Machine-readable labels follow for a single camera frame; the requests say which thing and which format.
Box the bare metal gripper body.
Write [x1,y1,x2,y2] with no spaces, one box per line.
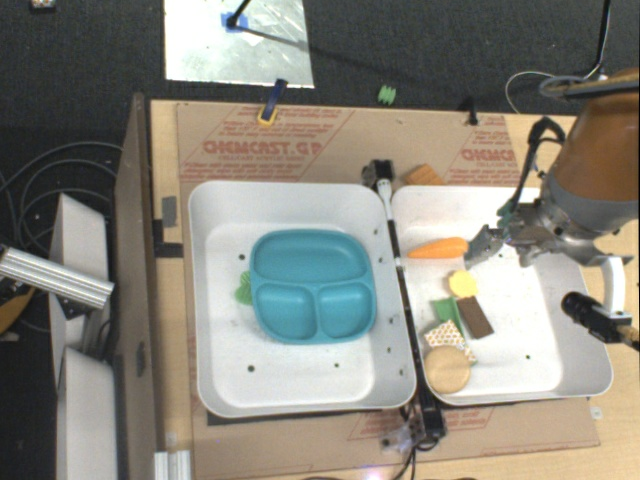
[503,204,633,269]

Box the yellow round toy piece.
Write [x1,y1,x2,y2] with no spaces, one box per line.
[447,269,478,299]

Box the orange carrot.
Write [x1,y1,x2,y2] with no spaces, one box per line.
[406,236,470,261]

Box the brown rectangular bar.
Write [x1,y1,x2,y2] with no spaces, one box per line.
[456,295,496,341]

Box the green flat toy piece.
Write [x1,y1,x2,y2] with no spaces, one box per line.
[430,296,467,340]

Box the white plastic tray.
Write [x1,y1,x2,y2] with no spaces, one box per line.
[187,180,418,418]
[391,184,615,408]

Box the thin black and white rod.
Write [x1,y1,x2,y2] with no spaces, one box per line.
[377,178,427,405]

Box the orange ridged toy bread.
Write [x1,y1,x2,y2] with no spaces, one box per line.
[403,163,446,187]

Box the white packet with orange pattern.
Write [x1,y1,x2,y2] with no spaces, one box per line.
[423,318,478,367]

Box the tan round biscuit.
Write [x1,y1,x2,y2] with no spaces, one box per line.
[423,345,473,396]

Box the blue divided plate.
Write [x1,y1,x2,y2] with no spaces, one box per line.
[248,229,378,346]

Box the brown cardboard board red print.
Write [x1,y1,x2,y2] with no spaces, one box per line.
[175,103,602,469]

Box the green toy lettuce leaf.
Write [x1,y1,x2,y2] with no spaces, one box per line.
[233,269,254,306]

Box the black cylinder on white bracket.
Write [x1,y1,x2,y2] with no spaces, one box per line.
[560,255,640,352]

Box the black block with thin wires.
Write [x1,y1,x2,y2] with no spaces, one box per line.
[408,401,447,443]
[361,158,397,187]

